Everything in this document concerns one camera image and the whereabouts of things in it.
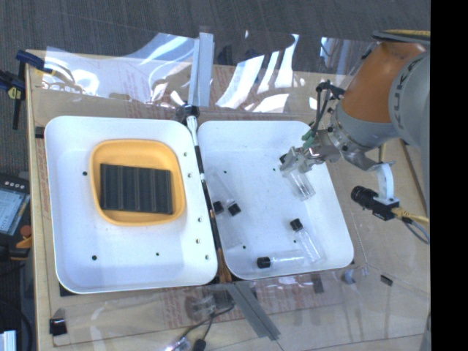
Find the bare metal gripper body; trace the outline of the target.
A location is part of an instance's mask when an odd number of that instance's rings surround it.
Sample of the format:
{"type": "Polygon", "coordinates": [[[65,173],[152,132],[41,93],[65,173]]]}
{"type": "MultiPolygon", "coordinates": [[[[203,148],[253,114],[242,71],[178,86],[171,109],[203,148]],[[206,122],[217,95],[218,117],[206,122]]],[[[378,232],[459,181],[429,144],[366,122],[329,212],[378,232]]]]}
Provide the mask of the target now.
{"type": "Polygon", "coordinates": [[[363,171],[370,171],[377,167],[377,162],[366,155],[370,150],[371,148],[360,145],[341,130],[329,132],[321,129],[305,150],[305,157],[313,159],[315,165],[344,159],[363,171]]]}

